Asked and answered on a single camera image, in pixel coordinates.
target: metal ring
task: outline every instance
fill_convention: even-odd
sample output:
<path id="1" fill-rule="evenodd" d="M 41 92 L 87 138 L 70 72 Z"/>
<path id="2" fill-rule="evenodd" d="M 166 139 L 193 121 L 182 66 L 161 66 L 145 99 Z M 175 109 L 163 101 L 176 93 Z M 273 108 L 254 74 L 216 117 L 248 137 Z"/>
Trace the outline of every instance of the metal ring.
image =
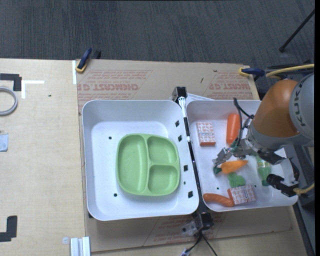
<path id="1" fill-rule="evenodd" d="M 14 98 L 14 103 L 13 103 L 12 107 L 10 107 L 6 111 L 0 111 L 0 116 L 7 116 L 7 115 L 11 114 L 13 111 L 15 111 L 15 109 L 17 108 L 18 97 L 17 97 L 16 93 L 13 90 L 11 90 L 11 89 L 9 89 L 7 87 L 0 86 L 0 92 L 6 92 L 8 94 L 11 94 L 12 97 Z"/>

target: orange toy carrot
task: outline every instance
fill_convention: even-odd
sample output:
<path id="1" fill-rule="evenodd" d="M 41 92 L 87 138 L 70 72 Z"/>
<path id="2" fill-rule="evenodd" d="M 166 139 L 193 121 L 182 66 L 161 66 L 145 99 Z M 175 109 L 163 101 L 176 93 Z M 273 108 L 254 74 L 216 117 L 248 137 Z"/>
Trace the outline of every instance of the orange toy carrot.
<path id="1" fill-rule="evenodd" d="M 223 195 L 220 194 L 214 194 L 214 193 L 205 193 L 203 194 L 203 200 L 206 201 L 207 203 L 219 203 L 222 204 L 226 207 L 232 207 L 235 205 L 235 202 Z"/>
<path id="2" fill-rule="evenodd" d="M 226 142 L 231 145 L 238 137 L 240 130 L 240 116 L 239 114 L 231 113 L 228 116 L 226 123 Z"/>
<path id="3" fill-rule="evenodd" d="M 236 170 L 240 169 L 241 167 L 245 166 L 247 163 L 248 163 L 248 160 L 234 160 L 234 161 L 223 162 L 220 168 L 214 167 L 213 172 L 214 174 L 218 174 L 220 172 L 223 172 L 224 174 L 233 173 Z"/>

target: metal bracket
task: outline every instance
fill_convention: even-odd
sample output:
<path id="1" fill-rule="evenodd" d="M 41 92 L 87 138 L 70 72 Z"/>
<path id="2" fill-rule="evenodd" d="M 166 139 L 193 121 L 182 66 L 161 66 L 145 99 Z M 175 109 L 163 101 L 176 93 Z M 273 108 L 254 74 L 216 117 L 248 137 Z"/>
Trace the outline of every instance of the metal bracket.
<path id="1" fill-rule="evenodd" d="M 71 238 L 70 240 L 70 256 L 90 256 L 90 237 Z"/>
<path id="2" fill-rule="evenodd" d="M 181 110 L 182 110 L 185 132 L 186 132 L 188 147 L 189 147 L 189 153 L 192 160 L 192 167 L 193 167 L 195 182 L 196 182 L 197 191 L 199 195 L 198 208 L 196 212 L 192 214 L 194 219 L 190 223 L 182 227 L 182 233 L 186 235 L 194 235 L 199 231 L 209 229 L 211 226 L 214 225 L 214 221 L 212 219 L 211 214 L 207 212 L 207 206 L 202 197 L 199 174 L 198 174 L 195 155 L 193 152 L 192 143 L 190 139 L 190 130 L 189 130 L 189 124 L 187 119 L 187 113 L 186 113 L 187 96 L 188 96 L 188 93 L 187 93 L 186 87 L 176 87 L 172 92 L 172 100 L 176 102 L 181 107 Z"/>

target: green divided plate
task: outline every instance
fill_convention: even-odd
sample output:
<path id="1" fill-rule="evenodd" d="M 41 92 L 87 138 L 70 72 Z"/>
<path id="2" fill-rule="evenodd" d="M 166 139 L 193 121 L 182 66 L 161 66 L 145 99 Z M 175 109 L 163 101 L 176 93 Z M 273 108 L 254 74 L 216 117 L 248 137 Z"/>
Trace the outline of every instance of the green divided plate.
<path id="1" fill-rule="evenodd" d="M 176 145 L 152 134 L 124 136 L 117 148 L 116 178 L 124 191 L 134 195 L 164 196 L 174 192 L 180 180 Z"/>

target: white plastic container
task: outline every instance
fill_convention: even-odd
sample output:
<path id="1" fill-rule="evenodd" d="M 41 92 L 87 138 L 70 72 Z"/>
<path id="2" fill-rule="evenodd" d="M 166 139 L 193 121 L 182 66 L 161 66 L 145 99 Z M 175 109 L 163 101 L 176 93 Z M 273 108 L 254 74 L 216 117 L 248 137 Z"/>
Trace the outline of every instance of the white plastic container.
<path id="1" fill-rule="evenodd" d="M 170 100 L 92 100 L 83 106 L 82 122 L 87 208 L 95 219 L 112 221 L 196 211 L 199 194 L 179 105 Z M 118 144 L 125 135 L 137 133 L 163 136 L 176 144 L 180 181 L 173 193 L 134 195 L 119 186 Z"/>
<path id="2" fill-rule="evenodd" d="M 249 114 L 255 114 L 260 101 L 239 100 Z M 190 139 L 198 170 L 201 192 L 228 196 L 228 178 L 213 172 L 213 159 L 226 147 L 227 117 L 236 108 L 232 100 L 194 100 L 187 104 Z M 215 146 L 200 146 L 196 122 L 212 121 Z M 89 213 L 97 220 L 188 215 L 197 210 L 199 194 L 190 156 L 182 110 L 171 100 L 92 100 L 82 109 L 83 141 L 86 175 L 86 196 Z M 152 134 L 172 140 L 178 150 L 180 181 L 178 188 L 164 196 L 134 195 L 125 192 L 117 183 L 117 147 L 128 134 Z M 278 155 L 285 157 L 285 151 Z M 248 164 L 238 174 L 254 188 L 256 201 L 225 207 L 207 203 L 216 212 L 264 207 L 290 206 L 298 197 L 287 197 L 271 186 L 262 186 L 256 160 L 248 156 Z M 289 161 L 272 166 L 271 173 L 293 179 Z"/>

